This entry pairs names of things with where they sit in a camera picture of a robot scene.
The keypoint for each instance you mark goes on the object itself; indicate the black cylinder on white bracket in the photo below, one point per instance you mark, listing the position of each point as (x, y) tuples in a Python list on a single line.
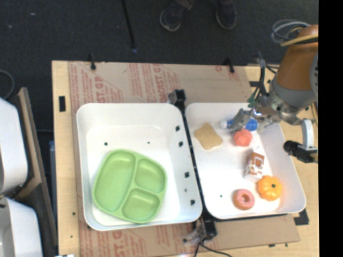
[(304, 143)]

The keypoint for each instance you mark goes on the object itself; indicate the brown cardboard board red print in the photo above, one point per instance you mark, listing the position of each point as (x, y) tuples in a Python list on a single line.
[(150, 82)]

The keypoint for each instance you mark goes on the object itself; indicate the white plastic tray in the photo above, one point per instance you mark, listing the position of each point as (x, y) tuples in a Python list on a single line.
[(225, 167), (126, 127)]

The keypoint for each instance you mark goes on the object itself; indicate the pink frosted toy doughnut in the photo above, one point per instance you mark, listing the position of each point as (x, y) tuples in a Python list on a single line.
[(243, 199)]

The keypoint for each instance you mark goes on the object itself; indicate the brown and white carton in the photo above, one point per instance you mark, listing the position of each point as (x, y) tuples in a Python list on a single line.
[(254, 166)]

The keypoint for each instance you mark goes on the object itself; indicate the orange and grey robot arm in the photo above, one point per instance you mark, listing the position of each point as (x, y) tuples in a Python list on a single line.
[(297, 68)]

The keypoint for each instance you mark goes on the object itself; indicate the person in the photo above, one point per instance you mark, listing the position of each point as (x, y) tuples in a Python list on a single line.
[(198, 7)]

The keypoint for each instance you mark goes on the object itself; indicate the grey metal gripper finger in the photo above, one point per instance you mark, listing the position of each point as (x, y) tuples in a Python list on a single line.
[(264, 124), (239, 120)]

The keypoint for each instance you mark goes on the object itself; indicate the blue and white bottle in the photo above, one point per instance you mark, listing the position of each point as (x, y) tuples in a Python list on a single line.
[(251, 124)]

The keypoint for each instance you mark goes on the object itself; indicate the salmon pink toy pumpkin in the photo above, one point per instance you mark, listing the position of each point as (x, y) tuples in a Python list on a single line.
[(242, 137)]

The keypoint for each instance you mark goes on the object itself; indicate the orange toy pumpkin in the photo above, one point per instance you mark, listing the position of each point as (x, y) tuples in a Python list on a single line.
[(269, 187)]

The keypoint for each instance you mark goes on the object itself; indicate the green divided plate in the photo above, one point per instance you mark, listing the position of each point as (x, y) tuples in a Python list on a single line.
[(128, 185)]

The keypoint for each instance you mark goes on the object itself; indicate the tan toy bread slice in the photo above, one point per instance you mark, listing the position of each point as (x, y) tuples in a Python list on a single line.
[(208, 136)]

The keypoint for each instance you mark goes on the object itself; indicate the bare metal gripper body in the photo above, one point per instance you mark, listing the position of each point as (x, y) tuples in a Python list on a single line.
[(276, 112)]

